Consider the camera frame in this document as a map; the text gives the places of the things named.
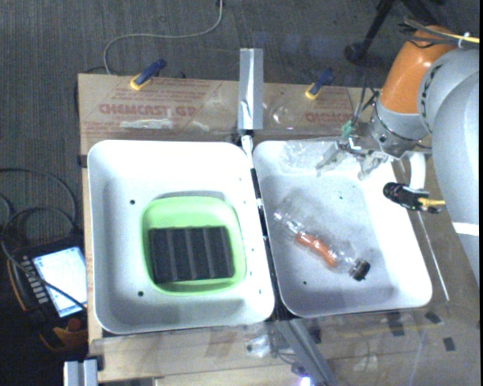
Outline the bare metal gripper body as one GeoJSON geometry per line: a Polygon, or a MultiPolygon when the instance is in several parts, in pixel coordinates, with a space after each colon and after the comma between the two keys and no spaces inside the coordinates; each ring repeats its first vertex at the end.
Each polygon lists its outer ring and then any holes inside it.
{"type": "Polygon", "coordinates": [[[431,154],[431,147],[421,141],[402,138],[381,126],[358,125],[338,140],[339,148],[356,156],[402,159],[412,153],[431,154]]]}

